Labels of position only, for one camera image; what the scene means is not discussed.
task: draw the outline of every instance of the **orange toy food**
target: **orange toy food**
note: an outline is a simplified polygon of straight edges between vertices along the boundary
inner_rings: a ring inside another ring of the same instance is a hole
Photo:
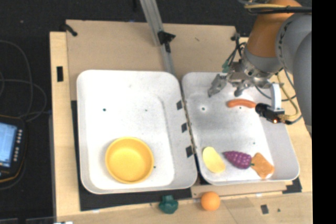
[[[274,166],[260,153],[256,153],[256,155],[252,157],[251,163],[253,163],[251,168],[253,168],[262,179],[274,173]]]
[[[232,99],[228,101],[226,104],[229,108],[233,108],[234,106],[238,106],[238,105],[246,106],[251,109],[256,107],[255,102],[251,100],[243,99],[243,98]]]
[[[207,211],[215,211],[219,208],[221,199],[214,191],[208,191],[201,197],[201,205]]]

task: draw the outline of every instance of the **black connector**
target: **black connector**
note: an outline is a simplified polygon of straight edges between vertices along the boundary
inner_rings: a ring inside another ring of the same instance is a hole
[[[283,110],[276,112],[271,110],[270,108],[270,105],[259,103],[256,105],[255,110],[260,116],[264,117],[266,120],[272,123],[281,122],[281,118],[279,117],[279,115],[284,114],[285,112]]]

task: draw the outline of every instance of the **wooden table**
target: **wooden table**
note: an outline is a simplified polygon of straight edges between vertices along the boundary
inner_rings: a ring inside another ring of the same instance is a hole
[[[76,100],[76,78],[87,69],[164,71],[160,49],[154,46],[146,23],[67,20],[78,33],[50,33],[53,107],[55,200],[57,221],[74,223],[311,223],[312,140],[303,120],[288,125],[300,164],[302,192],[283,194],[292,182],[266,182],[229,186],[201,185],[191,188],[193,197],[179,201],[173,215],[157,203],[81,211],[75,157],[71,101]],[[176,77],[193,71],[220,72],[233,51],[233,26],[164,24],[176,35],[171,42]],[[289,94],[294,91],[288,87]],[[289,114],[290,104],[283,106]],[[221,196],[221,207],[205,211],[199,204],[203,192]],[[261,205],[266,205],[264,214]]]

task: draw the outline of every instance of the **purple grapes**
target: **purple grapes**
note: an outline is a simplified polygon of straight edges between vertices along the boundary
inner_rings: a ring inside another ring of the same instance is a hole
[[[238,151],[227,151],[223,152],[225,158],[232,163],[237,168],[247,169],[251,165],[251,155],[238,152]]]

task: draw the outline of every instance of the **white tray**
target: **white tray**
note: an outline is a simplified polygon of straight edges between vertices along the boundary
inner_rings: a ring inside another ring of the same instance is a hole
[[[167,72],[87,70],[77,79],[80,176],[95,194],[191,187],[197,179],[186,149],[186,127],[178,80]],[[143,140],[154,155],[149,178],[123,184],[108,173],[104,156],[117,138]]]
[[[244,106],[228,108],[226,102],[235,99],[231,84],[218,94],[208,97],[207,90],[217,73],[188,73],[182,79],[185,105],[202,176],[213,185],[287,181],[299,175],[299,164],[286,126],[273,124],[259,117],[254,109]],[[243,91],[240,98],[270,104],[270,100],[255,88]],[[226,164],[222,173],[210,172],[202,159],[205,147],[212,146]],[[238,169],[222,155],[224,151],[240,151],[254,156],[260,152],[274,165],[275,172],[261,179],[252,169]]]

